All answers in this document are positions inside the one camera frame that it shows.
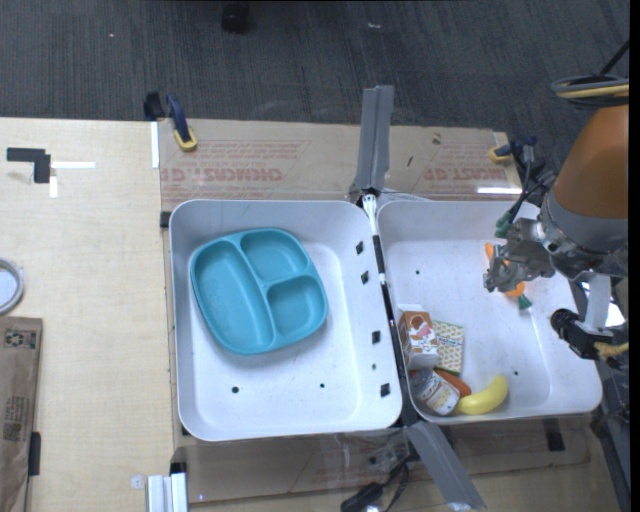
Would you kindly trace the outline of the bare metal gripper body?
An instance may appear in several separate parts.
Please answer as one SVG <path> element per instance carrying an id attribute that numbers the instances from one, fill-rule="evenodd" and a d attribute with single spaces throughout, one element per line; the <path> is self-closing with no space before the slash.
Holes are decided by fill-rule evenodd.
<path id="1" fill-rule="evenodd" d="M 524 279 L 551 278 L 564 273 L 561 256 L 567 247 L 565 233 L 553 223 L 519 218 L 509 228 L 503 261 L 521 264 Z"/>

